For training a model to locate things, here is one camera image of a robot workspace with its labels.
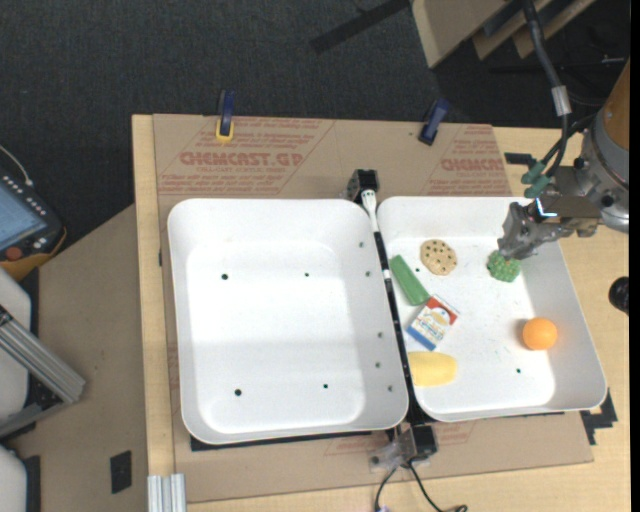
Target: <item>toy orange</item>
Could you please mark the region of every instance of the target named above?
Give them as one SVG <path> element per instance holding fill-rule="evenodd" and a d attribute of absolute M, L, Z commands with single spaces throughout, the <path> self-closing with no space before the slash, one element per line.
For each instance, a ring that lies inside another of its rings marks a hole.
<path fill-rule="evenodd" d="M 524 324 L 522 341 L 531 350 L 546 350 L 558 339 L 558 328 L 548 318 L 535 317 Z"/>

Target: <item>electronic device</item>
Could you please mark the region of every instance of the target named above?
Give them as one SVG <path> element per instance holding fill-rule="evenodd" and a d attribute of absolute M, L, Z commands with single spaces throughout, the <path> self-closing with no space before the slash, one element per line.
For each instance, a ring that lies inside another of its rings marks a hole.
<path fill-rule="evenodd" d="M 0 266 L 19 280 L 53 255 L 64 236 L 51 207 L 0 167 Z"/>

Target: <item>black fabric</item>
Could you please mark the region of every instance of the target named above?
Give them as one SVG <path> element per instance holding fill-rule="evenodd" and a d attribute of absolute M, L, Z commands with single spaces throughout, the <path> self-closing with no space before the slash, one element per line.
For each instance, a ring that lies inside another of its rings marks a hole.
<path fill-rule="evenodd" d="M 134 200 L 131 115 L 215 113 L 222 89 L 236 91 L 239 115 L 420 121 L 446 97 L 447 121 L 558 126 L 544 74 L 504 72 L 534 56 L 508 41 L 480 61 L 466 41 L 431 69 L 408 8 L 314 51 L 310 41 L 385 1 L 4 0 L 0 144 L 62 217 L 66 248 Z M 629 41 L 629 2 L 598 0 L 548 50 L 597 63 L 626 57 Z M 562 76 L 591 97 L 621 69 Z"/>

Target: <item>cookie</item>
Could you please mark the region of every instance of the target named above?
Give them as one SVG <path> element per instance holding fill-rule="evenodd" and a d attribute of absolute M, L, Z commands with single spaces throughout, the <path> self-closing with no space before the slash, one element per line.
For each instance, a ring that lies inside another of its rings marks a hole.
<path fill-rule="evenodd" d="M 420 246 L 420 260 L 437 276 L 446 276 L 458 264 L 455 251 L 446 242 L 435 239 Z"/>

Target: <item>yellow potato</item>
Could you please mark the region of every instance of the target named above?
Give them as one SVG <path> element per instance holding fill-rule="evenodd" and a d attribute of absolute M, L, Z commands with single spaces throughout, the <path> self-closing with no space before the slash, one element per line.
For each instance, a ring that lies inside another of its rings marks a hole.
<path fill-rule="evenodd" d="M 414 385 L 442 386 L 456 378 L 458 363 L 440 352 L 409 352 L 409 368 Z"/>

